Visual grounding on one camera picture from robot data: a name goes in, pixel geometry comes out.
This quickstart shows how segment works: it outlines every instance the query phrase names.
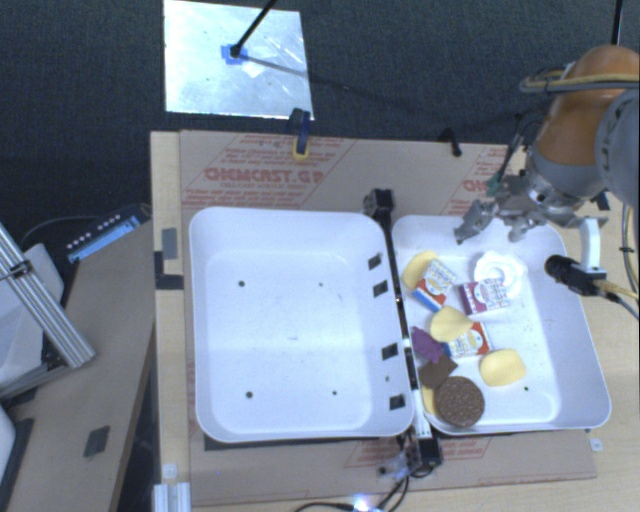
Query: black clip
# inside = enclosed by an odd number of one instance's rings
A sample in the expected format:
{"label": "black clip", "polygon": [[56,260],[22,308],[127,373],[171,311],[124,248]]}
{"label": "black clip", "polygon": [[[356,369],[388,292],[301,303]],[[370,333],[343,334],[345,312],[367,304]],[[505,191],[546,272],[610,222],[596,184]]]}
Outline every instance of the black clip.
{"label": "black clip", "polygon": [[21,277],[26,276],[29,272],[33,271],[33,265],[29,260],[24,260],[14,265],[9,269],[9,273],[4,276],[0,276],[0,281],[4,281],[5,279],[9,279],[13,277],[14,279],[19,279]]}
{"label": "black clip", "polygon": [[287,122],[287,133],[295,135],[293,156],[304,159],[309,156],[309,132],[311,131],[311,113],[294,108]]}
{"label": "black clip", "polygon": [[600,192],[597,196],[591,199],[591,202],[596,203],[596,205],[598,206],[598,210],[600,210],[601,212],[608,212],[611,210],[611,207],[609,206],[609,199],[607,198],[606,192],[607,190],[605,189],[602,192]]}
{"label": "black clip", "polygon": [[391,189],[374,188],[362,201],[364,214],[374,219],[381,214],[391,214],[395,206]]}
{"label": "black clip", "polygon": [[156,290],[184,290],[184,277],[177,274],[164,273],[164,258],[162,251],[153,253]]}
{"label": "black clip", "polygon": [[445,128],[443,132],[440,134],[440,137],[436,139],[436,142],[451,142],[451,152],[453,156],[459,157],[462,156],[462,150],[460,149],[460,144],[458,144],[458,139],[456,138],[456,134],[453,132],[451,128]]}

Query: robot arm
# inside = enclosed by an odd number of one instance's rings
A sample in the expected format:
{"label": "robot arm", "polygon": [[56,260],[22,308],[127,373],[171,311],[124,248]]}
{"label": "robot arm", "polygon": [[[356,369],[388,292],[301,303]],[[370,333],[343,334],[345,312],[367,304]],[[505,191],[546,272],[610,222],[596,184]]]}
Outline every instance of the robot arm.
{"label": "robot arm", "polygon": [[[537,85],[566,94],[552,102],[520,174],[505,175],[505,162],[488,184],[493,201],[475,201],[465,214],[455,230],[458,243],[494,217],[511,226],[514,242],[548,221],[580,227],[584,219],[576,210],[605,190],[634,208],[637,240],[638,72],[636,52],[606,45],[587,52],[560,80],[525,81],[523,90]],[[510,149],[518,140],[516,134]]]}

